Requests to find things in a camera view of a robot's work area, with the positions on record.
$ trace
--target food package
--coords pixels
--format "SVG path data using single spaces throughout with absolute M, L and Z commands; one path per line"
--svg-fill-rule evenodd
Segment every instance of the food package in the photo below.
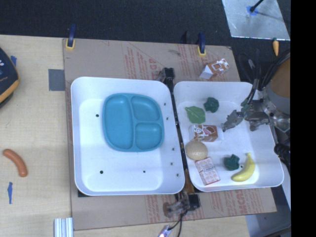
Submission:
M 195 124 L 189 127 L 189 139 L 201 142 L 222 140 L 223 131 L 215 125 Z
M 207 64 L 199 77 L 210 79 L 213 76 L 218 76 L 225 73 L 228 69 L 228 62 L 225 59 L 221 59 L 219 61 L 214 61 Z
M 211 157 L 207 157 L 203 160 L 197 160 L 196 167 L 204 185 L 212 184 L 221 180 Z

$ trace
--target blue plate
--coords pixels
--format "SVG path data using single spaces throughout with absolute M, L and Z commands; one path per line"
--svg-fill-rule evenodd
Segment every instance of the blue plate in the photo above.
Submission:
M 118 151 L 151 151 L 163 142 L 160 107 L 144 95 L 110 95 L 103 105 L 102 122 L 106 141 Z

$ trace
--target cable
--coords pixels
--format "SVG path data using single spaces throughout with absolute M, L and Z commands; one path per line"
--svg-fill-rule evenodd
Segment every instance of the cable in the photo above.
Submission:
M 259 54 L 260 54 L 259 49 L 256 49 L 256 60 L 255 60 L 256 65 L 252 62 L 252 60 L 246 54 L 242 53 L 238 56 L 240 67 L 244 70 L 244 72 L 246 72 L 246 71 L 245 71 L 245 69 L 242 65 L 242 62 L 241 62 L 242 56 L 245 56 L 247 58 L 248 64 L 249 64 L 249 66 L 251 68 L 251 72 L 252 72 L 252 78 L 250 78 L 250 76 L 247 73 L 245 73 L 248 80 L 252 83 L 252 89 L 246 98 L 248 105 L 251 104 L 252 99 L 256 93 L 256 90 L 261 87 L 261 84 L 260 84 L 260 82 L 261 82 L 261 67 L 259 64 Z
M 179 232 L 178 232 L 178 237 L 180 236 L 181 234 L 181 229 L 182 229 L 182 219 L 183 217 L 187 214 L 188 210 L 186 210 L 184 213 L 181 213 L 180 214 L 180 219 L 177 221 L 177 223 L 175 223 L 172 227 L 169 227 L 168 228 L 168 231 L 174 229 L 179 223 L 180 223 L 180 227 L 179 227 Z

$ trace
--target orange object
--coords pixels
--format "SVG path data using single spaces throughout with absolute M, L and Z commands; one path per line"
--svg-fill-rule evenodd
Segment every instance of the orange object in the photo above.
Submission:
M 273 42 L 272 42 L 272 47 L 273 47 L 273 50 L 274 50 L 276 56 L 278 56 L 278 46 L 279 46 L 278 41 L 276 38 L 274 38 Z
M 18 171 L 19 171 L 19 175 L 21 177 L 25 177 L 28 175 L 28 171 L 26 169 L 26 165 L 23 161 L 23 159 L 17 154 L 15 153 L 13 150 L 11 149 L 5 149 L 3 151 L 3 155 L 5 157 L 8 157 L 10 160 L 12 160 L 15 165 L 17 166 L 18 168 Z

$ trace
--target robotic arm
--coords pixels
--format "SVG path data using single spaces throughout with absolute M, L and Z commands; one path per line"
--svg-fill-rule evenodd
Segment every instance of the robotic arm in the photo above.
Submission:
M 275 153 L 290 173 L 290 50 L 278 56 L 263 79 L 260 78 L 260 68 L 256 68 L 250 59 L 248 62 L 253 70 L 257 70 L 253 87 L 241 103 L 241 110 L 233 110 L 222 124 L 222 129 L 225 132 L 243 120 L 249 122 L 251 131 L 259 129 L 263 124 L 270 125 L 275 131 Z M 256 91 L 258 100 L 253 99 Z M 276 134 L 286 139 L 280 142 Z

